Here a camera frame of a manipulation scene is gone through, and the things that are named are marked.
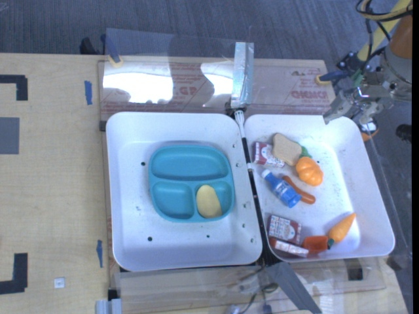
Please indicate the orange toy carrot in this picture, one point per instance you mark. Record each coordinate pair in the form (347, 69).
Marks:
(342, 229)

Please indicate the tan toy bread slice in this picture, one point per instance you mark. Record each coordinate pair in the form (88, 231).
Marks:
(286, 149)

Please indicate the brown cardboard board red print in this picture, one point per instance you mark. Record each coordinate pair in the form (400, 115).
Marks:
(288, 87)

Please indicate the teal divided plate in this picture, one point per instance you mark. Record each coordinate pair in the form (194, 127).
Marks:
(183, 165)

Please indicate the red and white flat packet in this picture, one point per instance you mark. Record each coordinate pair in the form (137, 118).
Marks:
(288, 248)

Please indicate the green toy leaf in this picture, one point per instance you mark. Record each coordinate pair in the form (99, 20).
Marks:
(305, 151)

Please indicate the dark red printed carton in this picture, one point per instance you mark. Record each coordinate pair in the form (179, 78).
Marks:
(284, 229)

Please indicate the white plastic tray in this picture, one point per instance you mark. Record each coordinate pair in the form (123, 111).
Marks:
(347, 182)
(131, 188)

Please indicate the blue plastic bottle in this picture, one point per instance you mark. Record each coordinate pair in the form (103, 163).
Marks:
(282, 190)

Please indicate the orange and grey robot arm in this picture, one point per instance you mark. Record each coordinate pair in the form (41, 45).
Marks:
(402, 41)

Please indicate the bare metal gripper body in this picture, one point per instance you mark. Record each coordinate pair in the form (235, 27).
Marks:
(376, 92)

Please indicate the orange toy pumpkin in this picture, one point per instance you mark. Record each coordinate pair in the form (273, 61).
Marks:
(309, 172)

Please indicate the orange toy sausage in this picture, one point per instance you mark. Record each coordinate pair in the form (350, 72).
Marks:
(306, 196)

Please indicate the red and white carton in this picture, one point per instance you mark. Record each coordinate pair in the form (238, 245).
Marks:
(262, 154)

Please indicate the yellow toy potato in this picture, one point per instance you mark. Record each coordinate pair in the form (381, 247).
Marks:
(209, 202)

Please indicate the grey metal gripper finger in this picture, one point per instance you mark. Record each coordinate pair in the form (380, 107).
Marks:
(334, 110)

